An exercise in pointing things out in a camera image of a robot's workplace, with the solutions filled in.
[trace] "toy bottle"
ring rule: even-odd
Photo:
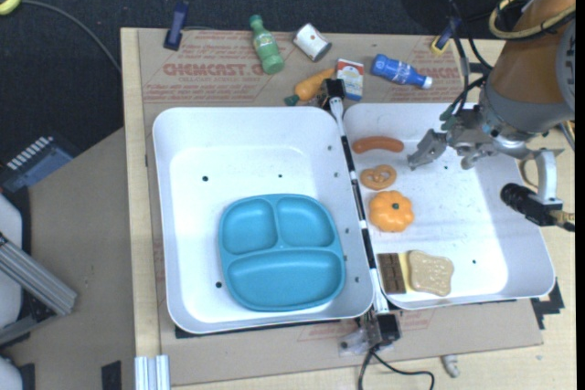
[[[370,72],[372,75],[384,77],[399,85],[414,85],[424,90],[432,85],[431,77],[422,76],[410,64],[387,58],[383,54],[378,54],[374,58]]]
[[[252,44],[262,62],[264,72],[269,75],[280,72],[284,69],[284,60],[274,36],[264,27],[260,15],[250,17],[250,27],[253,32]]]

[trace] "green bottle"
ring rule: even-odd
[[[284,60],[282,60],[281,53],[278,50],[276,39],[264,27],[262,17],[260,15],[252,15],[250,17],[250,27],[254,34],[252,44],[262,62],[264,72],[269,75],[280,72],[284,69]]]

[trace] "toy sausage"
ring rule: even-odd
[[[391,137],[366,137],[355,141],[351,148],[356,153],[364,153],[369,150],[388,150],[400,153],[404,150],[404,143]]]

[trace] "blue plate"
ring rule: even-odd
[[[306,195],[260,195],[230,205],[219,253],[231,295],[254,311],[297,311],[332,300],[346,281],[333,218]]]

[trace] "toy pumpkin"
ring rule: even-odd
[[[382,231],[402,232],[414,221],[411,201],[397,190],[379,192],[369,210],[370,221]]]

